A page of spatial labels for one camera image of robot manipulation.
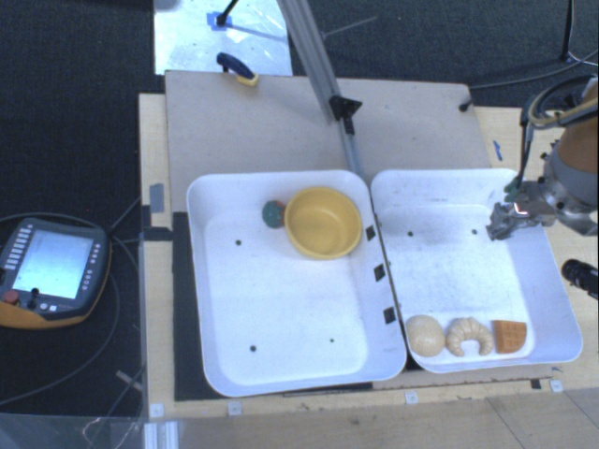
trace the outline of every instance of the screen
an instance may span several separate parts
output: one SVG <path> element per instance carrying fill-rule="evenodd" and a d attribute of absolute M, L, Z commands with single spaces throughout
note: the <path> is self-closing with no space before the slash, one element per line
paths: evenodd
<path fill-rule="evenodd" d="M 74 299 L 93 244 L 89 238 L 36 230 L 14 289 Z"/>

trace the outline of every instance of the robotic hand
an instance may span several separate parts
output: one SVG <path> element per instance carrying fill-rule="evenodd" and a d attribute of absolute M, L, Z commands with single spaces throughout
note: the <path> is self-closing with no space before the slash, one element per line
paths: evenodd
<path fill-rule="evenodd" d="M 582 102 L 576 105 L 574 93 L 581 86 Z M 563 111 L 549 116 L 553 110 Z M 506 203 L 495 204 L 489 237 L 506 239 L 519 228 L 550 226 L 556 219 L 583 236 L 597 236 L 590 217 L 597 210 L 597 78 L 575 78 L 545 90 L 522 111 L 520 125 L 520 171 L 505 188 Z M 534 130 L 555 126 L 566 130 L 551 154 L 544 154 L 543 176 L 523 181 Z"/>

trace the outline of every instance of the dark floor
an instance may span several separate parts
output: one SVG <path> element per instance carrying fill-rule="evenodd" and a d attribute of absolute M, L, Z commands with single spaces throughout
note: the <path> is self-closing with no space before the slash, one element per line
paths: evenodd
<path fill-rule="evenodd" d="M 567 1 L 310 0 L 325 32 L 378 17 L 327 39 L 337 76 L 471 85 L 563 68 Z M 153 0 L 0 0 L 0 14 L 0 218 L 51 211 L 112 225 L 139 196 L 138 94 L 164 91 L 153 74 Z M 597 0 L 577 0 L 577 55 L 596 49 L 597 27 Z M 300 74 L 295 55 L 293 65 Z M 583 65 L 472 93 L 477 105 L 521 106 L 556 81 L 593 71 Z M 0 244 L 12 228 L 0 225 Z M 133 239 L 139 229 L 135 209 L 116 235 Z M 125 388 L 116 371 L 133 375 L 141 360 L 138 276 L 120 248 L 112 273 L 121 306 L 114 337 L 98 359 L 53 389 L 6 403 L 63 378 L 94 354 L 115 318 L 113 286 L 78 326 L 0 328 L 0 411 L 110 410 Z M 130 391 L 114 414 L 139 407 L 139 394 Z"/>

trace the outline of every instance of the yellow bowl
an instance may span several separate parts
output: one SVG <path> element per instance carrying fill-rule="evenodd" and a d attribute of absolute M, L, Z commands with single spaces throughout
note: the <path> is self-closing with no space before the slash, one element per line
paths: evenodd
<path fill-rule="evenodd" d="M 362 220 L 354 202 L 325 187 L 296 193 L 285 208 L 285 229 L 296 249 L 316 259 L 350 253 L 362 235 Z"/>

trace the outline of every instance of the tray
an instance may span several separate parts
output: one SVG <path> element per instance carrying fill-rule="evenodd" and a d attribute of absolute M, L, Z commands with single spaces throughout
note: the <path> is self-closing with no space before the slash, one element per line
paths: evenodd
<path fill-rule="evenodd" d="M 545 230 L 519 230 L 491 241 L 486 225 L 493 205 L 514 178 L 507 169 L 387 170 L 372 183 L 373 205 L 403 321 L 428 314 L 447 330 L 474 317 L 491 329 L 505 319 L 527 324 L 516 353 L 464 357 L 444 349 L 434 357 L 412 353 L 431 372 L 565 362 L 582 349 L 582 337 Z"/>
<path fill-rule="evenodd" d="M 336 189 L 358 207 L 358 247 L 303 256 L 264 204 Z M 230 397 L 394 377 L 406 361 L 366 184 L 343 170 L 207 175 L 187 192 L 204 372 Z"/>

